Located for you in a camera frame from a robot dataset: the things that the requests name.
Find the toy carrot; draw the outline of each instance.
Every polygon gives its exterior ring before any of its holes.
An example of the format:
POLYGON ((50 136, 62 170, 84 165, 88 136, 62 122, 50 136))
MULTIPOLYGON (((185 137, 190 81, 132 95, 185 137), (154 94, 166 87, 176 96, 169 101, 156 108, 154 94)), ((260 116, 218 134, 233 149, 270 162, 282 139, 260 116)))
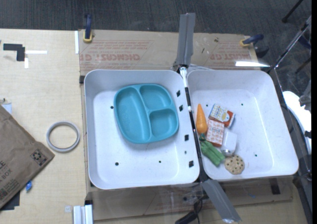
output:
POLYGON ((198 107, 197 107, 196 129, 199 134, 201 133, 206 134, 208 130, 205 113, 200 104, 198 104, 198 107))

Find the transparent plastic sheet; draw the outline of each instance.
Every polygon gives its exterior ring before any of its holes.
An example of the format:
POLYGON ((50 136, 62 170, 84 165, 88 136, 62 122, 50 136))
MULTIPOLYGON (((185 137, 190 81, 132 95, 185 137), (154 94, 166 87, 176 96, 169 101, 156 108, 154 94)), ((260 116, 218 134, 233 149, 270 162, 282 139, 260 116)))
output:
MULTIPOLYGON (((94 30, 93 34, 94 39, 90 44, 85 44, 79 39, 82 77, 95 69, 175 70, 173 63, 177 54, 178 33, 94 30)), ((265 61, 257 59, 252 45, 247 48, 239 45, 239 42, 245 38, 247 37, 244 35, 195 33, 194 54, 188 71, 260 70, 268 67, 265 61)), ((292 176, 289 176, 288 179, 284 177, 282 180, 259 178, 242 180, 239 183, 227 181, 221 183, 221 186, 233 205, 239 206, 290 200, 291 183, 292 176)), ((188 212, 192 212, 194 204, 199 201, 204 202, 202 211, 211 212, 214 209, 199 182, 186 186, 181 184, 100 190, 90 182, 87 175, 86 199, 93 200, 96 204, 94 219, 125 218, 126 223, 129 223, 129 218, 132 217, 152 215, 164 215, 164 223, 173 223, 188 212)), ((221 219, 218 214, 214 212, 213 214, 214 216, 211 217, 213 220, 221 219)))

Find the blue plate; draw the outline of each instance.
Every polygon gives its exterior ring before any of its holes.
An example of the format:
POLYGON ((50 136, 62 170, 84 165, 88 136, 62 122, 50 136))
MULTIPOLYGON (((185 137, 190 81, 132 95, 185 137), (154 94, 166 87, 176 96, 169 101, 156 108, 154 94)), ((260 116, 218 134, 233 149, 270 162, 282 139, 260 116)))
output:
POLYGON ((122 135, 137 144, 169 138, 179 126, 174 102, 158 84, 121 88, 114 96, 114 113, 122 135))

